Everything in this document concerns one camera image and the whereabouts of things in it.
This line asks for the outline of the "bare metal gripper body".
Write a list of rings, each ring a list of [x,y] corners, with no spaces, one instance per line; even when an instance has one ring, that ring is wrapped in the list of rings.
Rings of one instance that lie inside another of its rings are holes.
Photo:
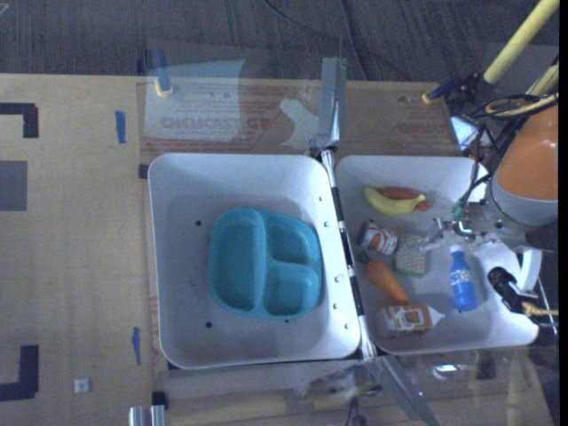
[[[509,248],[526,244],[526,227],[508,217],[491,201],[468,202],[462,222],[474,234],[499,239]]]

